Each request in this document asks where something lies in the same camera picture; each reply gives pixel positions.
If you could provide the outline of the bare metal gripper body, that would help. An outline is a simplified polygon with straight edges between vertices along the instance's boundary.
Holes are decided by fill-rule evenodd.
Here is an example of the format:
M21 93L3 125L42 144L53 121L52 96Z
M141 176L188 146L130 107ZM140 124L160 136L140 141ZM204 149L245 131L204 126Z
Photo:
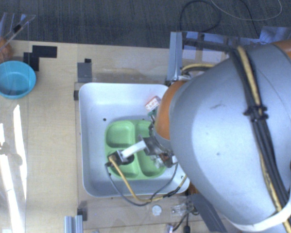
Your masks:
M145 143L145 154L148 156L158 156L166 167L172 167L175 165L175 157L173 150L171 149L170 140L160 136L154 128L153 123L150 123L148 131L148 137L143 137L142 135L138 135L137 137L139 141Z

